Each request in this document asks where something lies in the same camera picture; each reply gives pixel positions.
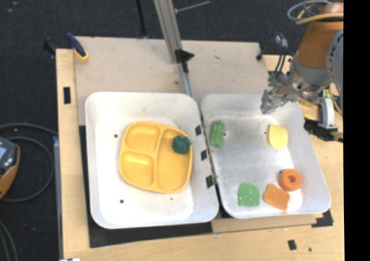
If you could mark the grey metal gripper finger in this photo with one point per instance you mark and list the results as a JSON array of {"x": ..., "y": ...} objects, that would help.
[
  {"x": 266, "y": 102},
  {"x": 279, "y": 102}
]

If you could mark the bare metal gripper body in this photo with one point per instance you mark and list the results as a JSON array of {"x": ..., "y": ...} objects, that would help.
[{"x": 299, "y": 90}]

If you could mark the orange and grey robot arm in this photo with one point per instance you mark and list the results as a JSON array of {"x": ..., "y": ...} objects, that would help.
[{"x": 316, "y": 45}]

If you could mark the pale yellow toy slice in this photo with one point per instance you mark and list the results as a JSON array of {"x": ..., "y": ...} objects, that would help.
[{"x": 278, "y": 137}]

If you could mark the light green ridged toy vegetable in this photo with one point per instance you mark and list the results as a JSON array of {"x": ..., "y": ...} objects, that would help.
[{"x": 217, "y": 135}]

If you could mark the white plastic tray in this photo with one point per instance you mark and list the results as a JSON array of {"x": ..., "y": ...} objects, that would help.
[
  {"x": 144, "y": 213},
  {"x": 248, "y": 161}
]

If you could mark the thin black and white rod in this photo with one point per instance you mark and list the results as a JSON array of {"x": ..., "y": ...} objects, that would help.
[{"x": 188, "y": 83}]

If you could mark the orange doughnut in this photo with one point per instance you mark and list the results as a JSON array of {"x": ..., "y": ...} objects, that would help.
[{"x": 286, "y": 183}]

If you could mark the orange bread slice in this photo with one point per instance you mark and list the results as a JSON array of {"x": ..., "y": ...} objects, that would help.
[{"x": 276, "y": 197}]

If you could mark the light green lettuce leaf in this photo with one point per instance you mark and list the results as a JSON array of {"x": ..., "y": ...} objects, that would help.
[{"x": 248, "y": 195}]

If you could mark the dark green broccoli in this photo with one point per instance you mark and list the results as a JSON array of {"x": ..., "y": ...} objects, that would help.
[{"x": 181, "y": 144}]

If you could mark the pale wood board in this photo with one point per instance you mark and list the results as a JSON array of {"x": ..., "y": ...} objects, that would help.
[{"x": 130, "y": 66}]

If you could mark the yellow divided plate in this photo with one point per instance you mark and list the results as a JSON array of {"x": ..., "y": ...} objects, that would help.
[{"x": 138, "y": 167}]

